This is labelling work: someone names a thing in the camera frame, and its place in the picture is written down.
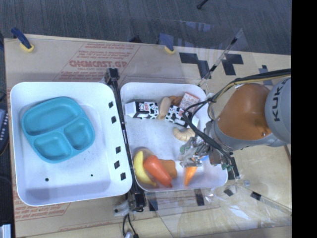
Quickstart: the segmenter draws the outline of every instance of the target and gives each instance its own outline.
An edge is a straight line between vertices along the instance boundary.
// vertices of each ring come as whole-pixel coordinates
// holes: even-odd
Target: teal plate
[[[30,108],[22,130],[34,151],[50,163],[68,160],[89,148],[94,128],[84,110],[68,97],[57,97]]]

